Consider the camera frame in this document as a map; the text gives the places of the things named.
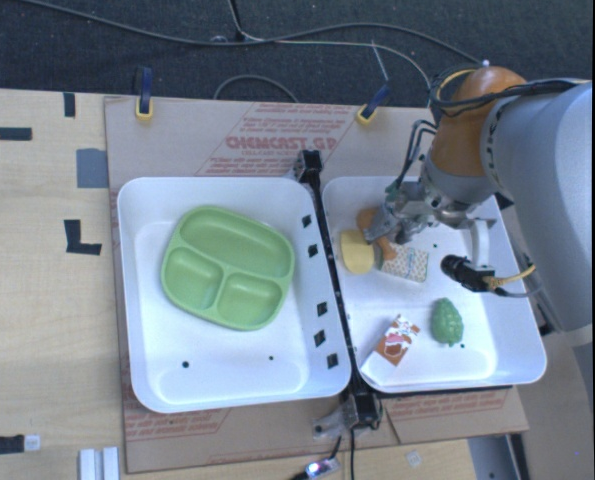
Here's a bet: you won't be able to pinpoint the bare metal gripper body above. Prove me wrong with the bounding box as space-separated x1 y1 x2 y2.
380 180 480 235

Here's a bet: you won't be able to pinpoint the white patterned packet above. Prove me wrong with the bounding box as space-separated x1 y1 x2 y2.
378 245 430 284

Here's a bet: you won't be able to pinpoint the yellow biscuit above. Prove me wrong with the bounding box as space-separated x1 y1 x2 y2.
339 228 377 276

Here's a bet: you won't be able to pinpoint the thin black rod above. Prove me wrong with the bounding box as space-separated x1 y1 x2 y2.
306 167 373 409

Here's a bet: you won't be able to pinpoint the green grapes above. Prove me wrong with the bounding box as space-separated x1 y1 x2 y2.
430 297 465 348

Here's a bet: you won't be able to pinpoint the orange and white carton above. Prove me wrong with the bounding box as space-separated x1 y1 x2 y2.
373 313 422 368

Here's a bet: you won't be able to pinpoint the white plastic tray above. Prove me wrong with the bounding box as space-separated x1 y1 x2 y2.
116 176 353 414
321 175 548 394

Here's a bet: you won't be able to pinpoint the green divided plate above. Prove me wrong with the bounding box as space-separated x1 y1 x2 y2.
160 204 296 332

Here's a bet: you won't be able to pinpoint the brown cardboard board, red print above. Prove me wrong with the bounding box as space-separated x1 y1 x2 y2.
103 95 531 474

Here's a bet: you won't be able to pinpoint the black cylinder on white bracket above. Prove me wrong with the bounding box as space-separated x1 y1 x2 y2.
439 217 498 294

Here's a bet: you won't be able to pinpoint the black block with thin wires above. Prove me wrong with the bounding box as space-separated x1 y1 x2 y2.
344 391 382 430
295 149 325 184

